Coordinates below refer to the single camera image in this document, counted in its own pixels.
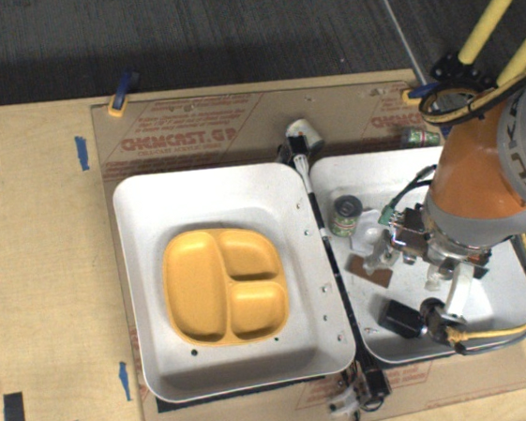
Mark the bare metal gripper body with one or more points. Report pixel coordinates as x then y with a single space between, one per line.
412 232

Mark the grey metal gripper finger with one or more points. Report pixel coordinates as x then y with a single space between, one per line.
408 260
381 252

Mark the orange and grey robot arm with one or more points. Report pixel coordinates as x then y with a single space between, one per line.
475 171

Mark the brown flat biscuit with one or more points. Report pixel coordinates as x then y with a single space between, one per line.
361 269

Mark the clear plastic bottle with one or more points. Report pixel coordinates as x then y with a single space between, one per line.
364 231

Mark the green can with dark lid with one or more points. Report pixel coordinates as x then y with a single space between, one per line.
345 221

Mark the thin black and white rod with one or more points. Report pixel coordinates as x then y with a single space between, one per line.
328 244

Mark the green and white can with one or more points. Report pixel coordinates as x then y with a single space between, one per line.
420 138

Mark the white plastic tray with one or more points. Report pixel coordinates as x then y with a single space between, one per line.
505 304
223 195

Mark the small white can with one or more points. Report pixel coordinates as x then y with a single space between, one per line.
306 130

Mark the yellow divided plate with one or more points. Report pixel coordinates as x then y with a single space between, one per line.
196 288

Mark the brown cardboard board red print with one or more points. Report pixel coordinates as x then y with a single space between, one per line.
215 125

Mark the black cylinder on white bracket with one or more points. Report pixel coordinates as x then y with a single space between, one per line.
438 317

